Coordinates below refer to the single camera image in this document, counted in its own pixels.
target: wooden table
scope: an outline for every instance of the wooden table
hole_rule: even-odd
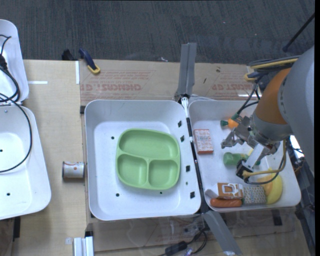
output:
[[[27,80],[33,83],[23,105],[36,118],[52,197],[44,210],[21,216],[20,237],[13,242],[11,255],[72,256],[72,239],[83,238],[87,227],[85,180],[62,178],[63,161],[84,160],[77,62],[24,60],[24,66]],[[244,255],[309,255],[299,220],[294,218],[293,224],[290,232],[238,237],[236,241]],[[163,254],[165,247],[101,251],[96,255],[156,256]],[[199,255],[225,255],[216,240],[202,253]]]

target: food package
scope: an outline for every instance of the food package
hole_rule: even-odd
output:
[[[216,199],[242,199],[244,197],[244,187],[238,183],[219,182],[212,189],[207,189],[205,193]]]
[[[198,154],[212,154],[214,152],[209,129],[194,129],[193,139]]]

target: toy hot dog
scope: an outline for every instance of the toy hot dog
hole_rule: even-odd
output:
[[[210,200],[210,205],[216,208],[226,208],[226,207],[240,207],[242,206],[241,199],[218,199],[212,198]]]

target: can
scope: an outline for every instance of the can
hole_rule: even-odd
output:
[[[85,177],[84,162],[62,162],[62,178],[68,179],[83,179]]]

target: metal bracket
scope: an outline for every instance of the metal bracket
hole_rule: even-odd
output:
[[[197,43],[188,42],[181,46],[179,84],[174,95],[176,101],[180,96],[190,97],[192,94],[192,87],[195,84],[196,55]]]
[[[227,256],[242,255],[242,252],[228,229],[226,223],[217,211],[208,211],[203,218]]]
[[[94,256],[94,239],[92,236],[86,238],[76,237],[73,239],[73,256]]]

